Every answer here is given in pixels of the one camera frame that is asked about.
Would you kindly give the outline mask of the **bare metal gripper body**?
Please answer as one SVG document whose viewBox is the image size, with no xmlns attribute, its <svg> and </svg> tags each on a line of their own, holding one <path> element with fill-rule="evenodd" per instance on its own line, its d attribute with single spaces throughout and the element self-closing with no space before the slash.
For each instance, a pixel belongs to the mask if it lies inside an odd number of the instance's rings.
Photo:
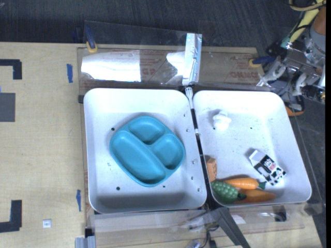
<svg viewBox="0 0 331 248">
<path fill-rule="evenodd" d="M 286 66 L 306 74 L 322 74 L 325 65 L 325 46 L 313 39 L 295 41 L 287 46 L 283 62 Z"/>
</svg>

